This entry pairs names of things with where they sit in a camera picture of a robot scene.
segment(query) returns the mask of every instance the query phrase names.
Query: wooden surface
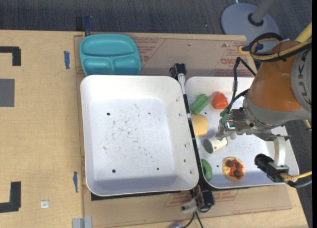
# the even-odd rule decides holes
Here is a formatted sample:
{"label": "wooden surface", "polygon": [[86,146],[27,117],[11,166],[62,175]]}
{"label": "wooden surface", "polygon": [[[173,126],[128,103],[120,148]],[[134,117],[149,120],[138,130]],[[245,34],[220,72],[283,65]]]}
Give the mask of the wooden surface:
{"label": "wooden surface", "polygon": [[[74,63],[78,35],[0,31],[0,46],[19,46],[22,55],[22,66],[13,67],[11,54],[0,53],[0,78],[15,79],[15,106],[0,107],[0,202],[9,201],[10,182],[22,185],[21,208],[0,213],[0,227],[70,228],[72,218],[84,216],[81,183],[76,193],[73,182],[74,172],[82,179]],[[70,69],[64,51],[70,53]],[[292,209],[203,218],[202,223],[206,228],[308,227],[296,190],[288,187],[288,193]],[[42,209],[41,200],[47,199],[50,207]],[[198,221],[190,227],[199,227]]]}

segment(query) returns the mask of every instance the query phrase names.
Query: black metal bracket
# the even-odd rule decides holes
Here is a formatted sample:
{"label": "black metal bracket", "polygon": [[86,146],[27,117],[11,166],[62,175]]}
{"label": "black metal bracket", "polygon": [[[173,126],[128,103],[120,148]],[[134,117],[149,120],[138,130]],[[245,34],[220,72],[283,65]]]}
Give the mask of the black metal bracket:
{"label": "black metal bracket", "polygon": [[15,46],[0,46],[0,53],[12,53],[12,66],[21,66],[21,49]]}
{"label": "black metal bracket", "polygon": [[0,203],[0,213],[19,211],[21,208],[21,182],[11,182],[10,199]]}

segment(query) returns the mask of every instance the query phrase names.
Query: cardboard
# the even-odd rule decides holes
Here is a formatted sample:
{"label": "cardboard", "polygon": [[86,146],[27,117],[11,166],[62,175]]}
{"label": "cardboard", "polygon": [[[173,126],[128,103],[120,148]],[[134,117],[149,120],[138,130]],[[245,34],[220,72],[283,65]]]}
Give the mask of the cardboard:
{"label": "cardboard", "polygon": [[[233,65],[240,56],[255,71],[248,54],[240,55],[238,46],[246,44],[244,37],[195,36],[168,34],[126,34],[133,38],[139,50],[142,70],[140,75],[169,75],[174,63],[185,63],[186,78],[192,76],[233,76]],[[189,219],[190,213],[181,211],[181,205],[191,199],[189,192],[164,193],[151,196],[133,196],[92,200],[85,182],[85,153],[80,104],[80,83],[85,77],[80,64],[79,45],[82,36],[75,37],[75,63],[78,90],[78,108],[81,141],[82,178],[85,216],[92,216],[97,228],[173,222]],[[243,66],[238,76],[251,77]],[[285,185],[254,187],[239,190],[215,191],[216,204],[212,211],[200,217],[218,217],[254,212],[267,212],[292,208]]]}

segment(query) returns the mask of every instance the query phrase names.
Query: toy pizza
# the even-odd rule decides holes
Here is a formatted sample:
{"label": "toy pizza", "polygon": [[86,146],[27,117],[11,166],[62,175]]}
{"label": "toy pizza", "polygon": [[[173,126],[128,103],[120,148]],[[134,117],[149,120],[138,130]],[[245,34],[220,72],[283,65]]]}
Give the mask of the toy pizza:
{"label": "toy pizza", "polygon": [[240,159],[228,157],[222,163],[222,173],[228,180],[239,182],[244,178],[244,164]]}

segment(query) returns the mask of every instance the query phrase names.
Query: teal tray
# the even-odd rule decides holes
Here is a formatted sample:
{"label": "teal tray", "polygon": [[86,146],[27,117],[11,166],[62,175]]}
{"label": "teal tray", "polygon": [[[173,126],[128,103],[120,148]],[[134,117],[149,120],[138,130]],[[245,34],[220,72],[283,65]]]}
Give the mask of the teal tray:
{"label": "teal tray", "polygon": [[141,71],[138,48],[126,35],[89,35],[81,41],[79,50],[87,76],[138,75]]}

